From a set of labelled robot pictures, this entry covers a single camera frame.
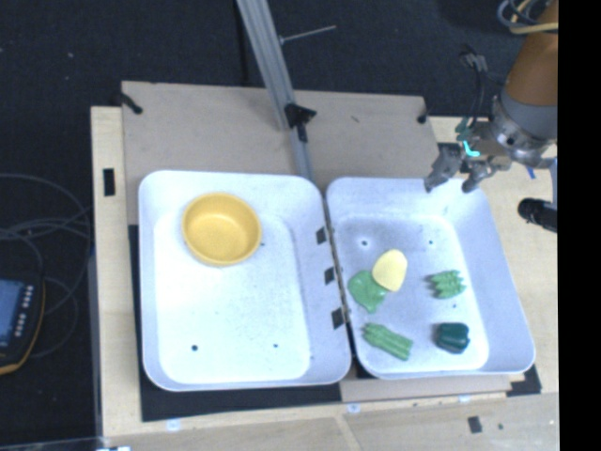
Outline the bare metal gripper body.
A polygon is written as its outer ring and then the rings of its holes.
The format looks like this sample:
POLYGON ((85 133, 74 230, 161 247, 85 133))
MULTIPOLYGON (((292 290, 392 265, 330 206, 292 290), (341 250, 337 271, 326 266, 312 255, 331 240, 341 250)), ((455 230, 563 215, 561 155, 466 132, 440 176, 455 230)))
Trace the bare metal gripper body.
POLYGON ((557 112, 526 110, 516 115, 495 110, 486 119, 463 117, 455 126, 455 140, 439 146, 439 169, 506 169, 520 163, 549 169, 557 158, 548 151, 557 142, 557 112))

